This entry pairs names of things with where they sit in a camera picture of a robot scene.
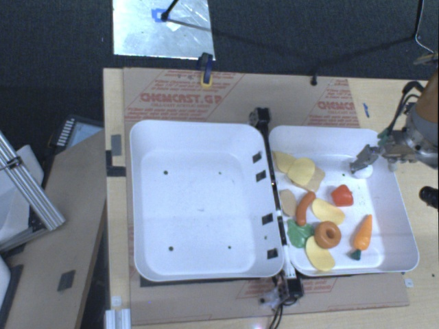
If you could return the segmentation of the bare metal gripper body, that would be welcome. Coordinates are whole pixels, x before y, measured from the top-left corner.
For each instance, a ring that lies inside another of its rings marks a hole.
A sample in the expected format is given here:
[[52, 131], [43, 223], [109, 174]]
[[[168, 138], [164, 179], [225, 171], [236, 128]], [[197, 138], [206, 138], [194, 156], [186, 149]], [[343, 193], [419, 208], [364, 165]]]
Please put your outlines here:
[[417, 129], [386, 129], [377, 138], [380, 154], [390, 163], [421, 162], [432, 169], [438, 168], [438, 133], [423, 135]]

